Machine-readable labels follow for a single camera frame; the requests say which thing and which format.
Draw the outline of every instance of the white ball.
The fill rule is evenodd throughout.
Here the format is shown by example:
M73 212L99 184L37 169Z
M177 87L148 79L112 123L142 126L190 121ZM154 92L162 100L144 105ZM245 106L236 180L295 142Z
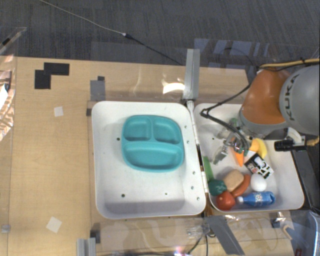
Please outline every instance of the white ball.
M254 191L262 192L266 190L267 182L262 175L255 173L251 176L250 186Z

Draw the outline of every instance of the white sticker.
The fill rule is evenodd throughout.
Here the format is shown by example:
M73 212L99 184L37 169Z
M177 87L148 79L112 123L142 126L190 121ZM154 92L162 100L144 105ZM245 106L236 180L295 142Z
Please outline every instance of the white sticker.
M48 224L46 225L46 228L54 233L58 233L61 224L62 224L61 220L58 220L55 217L51 217Z
M64 115L64 110L62 106L57 106L54 108L54 116L55 117L62 117Z

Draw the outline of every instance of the sausage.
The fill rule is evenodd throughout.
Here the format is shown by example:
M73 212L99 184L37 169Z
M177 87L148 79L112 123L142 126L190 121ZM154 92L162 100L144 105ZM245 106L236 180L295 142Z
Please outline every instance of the sausage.
M231 192L231 195L236 198L241 196L250 185L251 176L249 174L244 175L243 182Z

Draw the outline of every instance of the table surface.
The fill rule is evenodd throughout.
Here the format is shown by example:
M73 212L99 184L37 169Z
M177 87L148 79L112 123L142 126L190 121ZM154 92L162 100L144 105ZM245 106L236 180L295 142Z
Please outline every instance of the table surface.
M35 89L35 70L43 70L44 62L68 63L70 72L68 76L53 75L51 89ZM10 184L9 189L2 189L1 199L9 198L3 203L2 211L8 212L8 216L3 216L9 218L11 226L8 236L0 236L0 255L75 256L77 239L89 238L94 224L88 146L88 129L91 128L86 116L91 80L104 76L110 97L143 99L161 93L159 82L164 78L184 78L184 74L185 67L182 66L18 57L13 144L10 135L0 143L0 161L8 158L4 152L8 154L7 149L12 145L12 162L7 163L11 165L11 177L5 175L8 172L0 173L1 178L4 177L0 186ZM247 83L244 70L200 68L200 97L204 101L225 99ZM55 117L56 107L63 107L63 116ZM51 217L61 221L57 233L46 228ZM110 227L110 234L123 235L115 228L116 221L103 218L99 221ZM261 226L261 233L260 227L250 226L251 217L246 221L251 230L246 234L251 239L240 241L245 252L258 250L261 255L292 253L290 240L286 237L278 234L282 241L278 242L268 235L275 231L267 224ZM235 229L242 236L243 227ZM119 250L139 248L138 242L121 243L119 237L111 242L118 243ZM210 250L225 255L216 238L210 238L209 243ZM195 255L203 255L205 245L197 250L199 254Z

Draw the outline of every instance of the blue plastic bottle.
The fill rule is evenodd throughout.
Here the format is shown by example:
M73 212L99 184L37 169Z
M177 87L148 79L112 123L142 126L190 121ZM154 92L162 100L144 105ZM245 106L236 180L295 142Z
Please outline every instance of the blue plastic bottle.
M275 202L276 197L270 191L265 192L252 192L247 196L238 196L236 202L239 205L246 204L250 206L268 206Z

